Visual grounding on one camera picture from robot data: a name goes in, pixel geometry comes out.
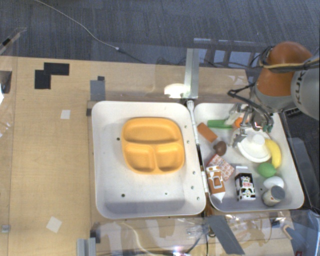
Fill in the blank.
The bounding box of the orange divided plate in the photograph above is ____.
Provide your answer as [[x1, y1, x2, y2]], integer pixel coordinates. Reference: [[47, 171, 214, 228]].
[[121, 116, 186, 175]]

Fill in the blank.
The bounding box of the brown rectangular biscuit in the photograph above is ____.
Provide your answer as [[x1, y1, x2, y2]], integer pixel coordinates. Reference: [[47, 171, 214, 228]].
[[196, 122, 219, 144]]

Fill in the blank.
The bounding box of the black and white milk carton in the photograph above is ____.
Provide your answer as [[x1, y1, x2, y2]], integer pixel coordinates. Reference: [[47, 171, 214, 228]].
[[234, 165, 257, 202]]

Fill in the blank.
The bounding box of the white bowl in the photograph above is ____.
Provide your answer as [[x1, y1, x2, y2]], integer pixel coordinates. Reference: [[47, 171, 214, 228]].
[[236, 132, 272, 164]]

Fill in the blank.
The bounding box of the small can with grey lid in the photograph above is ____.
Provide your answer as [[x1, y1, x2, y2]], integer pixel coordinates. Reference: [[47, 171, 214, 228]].
[[261, 185, 286, 207]]

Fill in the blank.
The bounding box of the green toy vegetable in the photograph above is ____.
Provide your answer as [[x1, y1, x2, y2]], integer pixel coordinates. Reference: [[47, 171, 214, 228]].
[[206, 119, 234, 130]]

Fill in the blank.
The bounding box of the brown round toy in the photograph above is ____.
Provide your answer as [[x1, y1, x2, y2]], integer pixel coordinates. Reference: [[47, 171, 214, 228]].
[[212, 140, 228, 157]]

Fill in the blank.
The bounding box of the green lime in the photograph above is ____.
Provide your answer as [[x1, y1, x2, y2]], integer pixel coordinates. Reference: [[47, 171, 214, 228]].
[[257, 162, 278, 179]]

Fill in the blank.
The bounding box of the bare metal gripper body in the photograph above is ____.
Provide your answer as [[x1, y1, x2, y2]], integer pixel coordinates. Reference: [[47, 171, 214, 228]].
[[237, 104, 274, 134]]

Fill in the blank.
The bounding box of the brown and white carton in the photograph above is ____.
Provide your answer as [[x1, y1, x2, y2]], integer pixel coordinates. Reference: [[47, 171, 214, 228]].
[[205, 165, 227, 204]]

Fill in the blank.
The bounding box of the orange patterned packet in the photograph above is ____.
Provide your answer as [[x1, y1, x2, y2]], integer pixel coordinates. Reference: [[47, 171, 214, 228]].
[[206, 154, 236, 182]]

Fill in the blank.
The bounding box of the white egg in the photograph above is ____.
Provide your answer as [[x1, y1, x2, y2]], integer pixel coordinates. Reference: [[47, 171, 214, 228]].
[[262, 175, 285, 190]]

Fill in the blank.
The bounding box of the yellow banana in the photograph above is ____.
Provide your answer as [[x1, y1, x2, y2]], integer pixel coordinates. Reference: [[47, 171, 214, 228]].
[[264, 138, 282, 169]]

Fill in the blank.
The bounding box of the white plastic tray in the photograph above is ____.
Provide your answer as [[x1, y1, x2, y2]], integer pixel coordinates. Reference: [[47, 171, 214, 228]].
[[91, 100, 207, 220], [193, 102, 305, 214]]

